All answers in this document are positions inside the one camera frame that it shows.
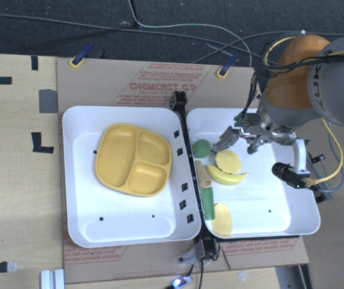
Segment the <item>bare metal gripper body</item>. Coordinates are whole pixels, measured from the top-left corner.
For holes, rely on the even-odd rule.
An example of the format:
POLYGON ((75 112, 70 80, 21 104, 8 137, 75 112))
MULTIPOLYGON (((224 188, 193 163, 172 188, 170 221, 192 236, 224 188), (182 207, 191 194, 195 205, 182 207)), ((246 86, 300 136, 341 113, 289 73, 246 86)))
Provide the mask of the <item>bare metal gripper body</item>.
POLYGON ((234 121, 238 135, 253 146, 271 142, 292 145, 296 141, 294 129, 274 122, 266 113, 240 113, 234 121))

